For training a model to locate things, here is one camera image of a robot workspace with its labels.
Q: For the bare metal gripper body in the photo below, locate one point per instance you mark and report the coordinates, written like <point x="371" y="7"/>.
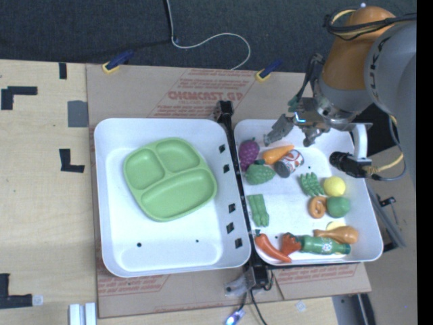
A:
<point x="313" y="115"/>

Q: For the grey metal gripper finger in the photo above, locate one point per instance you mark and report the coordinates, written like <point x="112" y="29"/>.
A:
<point x="279" y="130"/>
<point x="312" y="136"/>

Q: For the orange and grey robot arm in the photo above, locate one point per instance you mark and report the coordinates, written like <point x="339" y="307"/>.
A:
<point x="341" y="66"/>

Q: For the orange carrot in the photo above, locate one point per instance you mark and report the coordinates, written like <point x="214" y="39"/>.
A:
<point x="275" y="154"/>

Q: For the small red and white can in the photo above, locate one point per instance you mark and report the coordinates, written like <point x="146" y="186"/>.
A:
<point x="289" y="162"/>

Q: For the purple grapes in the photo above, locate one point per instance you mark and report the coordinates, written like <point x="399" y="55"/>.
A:
<point x="248" y="152"/>

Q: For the green bumpy fruit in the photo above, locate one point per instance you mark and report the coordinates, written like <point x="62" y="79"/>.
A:
<point x="260" y="174"/>

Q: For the green pea pods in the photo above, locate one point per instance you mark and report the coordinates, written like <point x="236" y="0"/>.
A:
<point x="310" y="185"/>

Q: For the yellow lemon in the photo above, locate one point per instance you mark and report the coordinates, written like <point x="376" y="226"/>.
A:
<point x="334" y="186"/>

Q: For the white plastic tray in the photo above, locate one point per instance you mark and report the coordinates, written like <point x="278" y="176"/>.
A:
<point x="115" y="195"/>
<point x="287" y="195"/>

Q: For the thin black rod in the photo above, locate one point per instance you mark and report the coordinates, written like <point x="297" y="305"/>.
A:
<point x="239" y="181"/>

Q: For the orange pretzel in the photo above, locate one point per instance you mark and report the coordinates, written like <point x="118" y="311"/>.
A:
<point x="316" y="208"/>

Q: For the green apple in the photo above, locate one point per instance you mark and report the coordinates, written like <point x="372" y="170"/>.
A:
<point x="338" y="207"/>

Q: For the green asparagus bundle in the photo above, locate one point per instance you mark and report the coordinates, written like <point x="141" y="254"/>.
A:
<point x="258" y="210"/>

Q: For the pale yellow round piece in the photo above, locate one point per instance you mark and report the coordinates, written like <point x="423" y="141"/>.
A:
<point x="333" y="224"/>

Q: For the brown chicken drumstick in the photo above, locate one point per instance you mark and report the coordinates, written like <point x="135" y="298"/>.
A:
<point x="343" y="235"/>

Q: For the orange bell pepper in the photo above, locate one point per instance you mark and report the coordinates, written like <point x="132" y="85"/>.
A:
<point x="290" y="244"/>

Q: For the green bottle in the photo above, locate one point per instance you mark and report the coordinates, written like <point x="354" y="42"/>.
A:
<point x="321" y="245"/>

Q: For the orange chili pepper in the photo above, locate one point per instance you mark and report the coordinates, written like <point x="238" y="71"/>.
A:
<point x="267" y="247"/>

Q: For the green divided plate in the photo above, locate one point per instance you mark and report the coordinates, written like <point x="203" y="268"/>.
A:
<point x="169" y="181"/>

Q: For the brown cardboard board red print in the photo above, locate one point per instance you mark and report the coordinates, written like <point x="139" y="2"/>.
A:
<point x="135" y="93"/>

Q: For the black cylinder on white bracket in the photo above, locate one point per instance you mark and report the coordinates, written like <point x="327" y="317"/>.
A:
<point x="348" y="164"/>

